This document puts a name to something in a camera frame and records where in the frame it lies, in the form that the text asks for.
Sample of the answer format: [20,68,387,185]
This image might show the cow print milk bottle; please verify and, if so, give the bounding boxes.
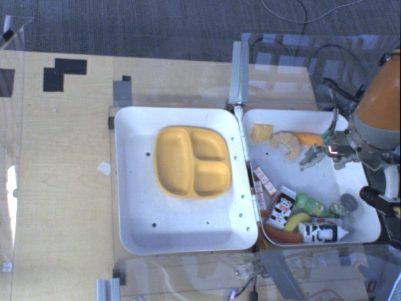
[298,221,350,244]

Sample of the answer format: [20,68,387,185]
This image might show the yellow divided plate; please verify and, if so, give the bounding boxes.
[154,125,233,200]

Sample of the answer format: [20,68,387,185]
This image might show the red sausage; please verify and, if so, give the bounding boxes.
[263,223,305,245]

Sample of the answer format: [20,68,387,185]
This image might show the black cylinder on white bracket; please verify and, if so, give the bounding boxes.
[359,164,401,218]

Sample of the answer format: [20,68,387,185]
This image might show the green plastic bottle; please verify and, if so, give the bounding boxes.
[293,192,336,218]

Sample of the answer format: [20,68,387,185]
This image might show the orange carrot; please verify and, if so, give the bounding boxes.
[292,132,324,147]

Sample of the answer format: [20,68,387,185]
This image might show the white plastic tray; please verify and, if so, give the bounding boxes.
[242,108,382,248]
[113,105,259,256]

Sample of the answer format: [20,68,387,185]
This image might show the white and red flat packet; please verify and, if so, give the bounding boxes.
[310,216,344,227]

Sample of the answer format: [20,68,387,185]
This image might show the cow print milk carton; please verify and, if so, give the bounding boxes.
[265,185,297,231]

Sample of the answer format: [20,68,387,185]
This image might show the yellow cheese wedge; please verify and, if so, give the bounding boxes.
[251,123,274,144]

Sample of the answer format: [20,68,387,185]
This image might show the green can with grey lid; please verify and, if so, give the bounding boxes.
[328,193,359,218]

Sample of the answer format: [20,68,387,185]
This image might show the beige croissant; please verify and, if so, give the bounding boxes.
[269,131,302,161]

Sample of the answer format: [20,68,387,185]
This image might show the yellow banana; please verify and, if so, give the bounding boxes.
[283,211,312,233]

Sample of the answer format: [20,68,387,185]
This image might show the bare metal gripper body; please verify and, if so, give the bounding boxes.
[324,130,365,163]

